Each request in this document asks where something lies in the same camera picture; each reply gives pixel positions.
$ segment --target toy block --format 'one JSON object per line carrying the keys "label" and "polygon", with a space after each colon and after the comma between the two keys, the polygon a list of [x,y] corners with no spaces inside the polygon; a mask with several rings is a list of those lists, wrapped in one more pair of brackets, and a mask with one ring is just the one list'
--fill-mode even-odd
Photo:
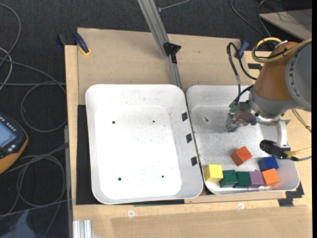
{"label": "toy block", "polygon": [[204,168],[204,178],[208,182],[218,182],[223,179],[221,165],[209,164]]}
{"label": "toy block", "polygon": [[258,165],[261,171],[269,169],[278,169],[278,164],[275,157],[264,157],[258,161]]}
{"label": "toy block", "polygon": [[262,172],[260,171],[251,171],[250,172],[251,185],[249,188],[259,188],[264,186]]}
{"label": "toy block", "polygon": [[252,158],[252,154],[245,146],[243,146],[231,154],[231,158],[237,166],[240,166],[242,163]]}
{"label": "toy block", "polygon": [[222,174],[223,179],[219,182],[221,188],[232,188],[238,183],[238,178],[235,170],[224,170]]}
{"label": "toy block", "polygon": [[247,188],[251,185],[250,172],[237,171],[238,183],[234,185],[234,188]]}
{"label": "toy block", "polygon": [[262,176],[266,185],[273,185],[279,182],[276,169],[269,169],[262,172]]}

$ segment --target orange block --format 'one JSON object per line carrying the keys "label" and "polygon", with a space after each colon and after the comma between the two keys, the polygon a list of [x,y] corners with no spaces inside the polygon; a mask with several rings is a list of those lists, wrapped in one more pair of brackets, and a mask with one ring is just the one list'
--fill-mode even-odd
{"label": "orange block", "polygon": [[231,158],[234,161],[234,163],[237,166],[239,166],[242,163],[246,162],[248,159],[252,158],[252,154],[245,146],[243,146],[239,150],[231,154]]}
{"label": "orange block", "polygon": [[263,171],[262,176],[266,185],[273,185],[279,182],[279,177],[276,169]]}

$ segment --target orange and black device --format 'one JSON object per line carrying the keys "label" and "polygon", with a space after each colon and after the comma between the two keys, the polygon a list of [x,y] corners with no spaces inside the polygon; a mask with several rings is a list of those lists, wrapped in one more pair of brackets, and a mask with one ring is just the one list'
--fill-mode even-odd
{"label": "orange and black device", "polygon": [[0,112],[0,174],[20,157],[29,138],[12,118]]}

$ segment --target white plastic tray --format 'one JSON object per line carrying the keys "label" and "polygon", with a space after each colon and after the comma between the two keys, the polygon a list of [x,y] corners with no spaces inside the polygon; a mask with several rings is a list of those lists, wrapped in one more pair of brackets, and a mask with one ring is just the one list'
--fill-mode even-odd
{"label": "white plastic tray", "polygon": [[184,119],[185,95],[178,87],[94,85],[86,92],[86,108],[98,201],[185,199],[201,193],[192,128]]}
{"label": "white plastic tray", "polygon": [[[248,92],[240,100],[248,98]],[[257,124],[245,126],[237,131],[226,131],[226,119],[229,104],[237,97],[237,86],[191,86],[186,93],[188,109],[194,130],[197,151],[202,167],[208,164],[221,164],[223,170],[236,171],[259,170],[258,161],[269,156],[259,147],[263,139],[277,141],[275,126]],[[230,155],[242,146],[246,146],[253,157],[240,166],[236,166]],[[271,187],[260,188],[221,188],[218,182],[205,182],[214,194],[241,193],[265,190],[293,190],[299,185],[299,176],[295,163],[290,160],[277,160],[277,173],[280,182]]]}

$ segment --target yellow block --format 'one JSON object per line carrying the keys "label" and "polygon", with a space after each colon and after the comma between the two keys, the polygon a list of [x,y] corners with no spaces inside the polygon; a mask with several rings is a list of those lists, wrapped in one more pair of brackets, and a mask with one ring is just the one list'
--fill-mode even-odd
{"label": "yellow block", "polygon": [[204,168],[205,181],[218,182],[223,179],[221,165],[209,164]]}

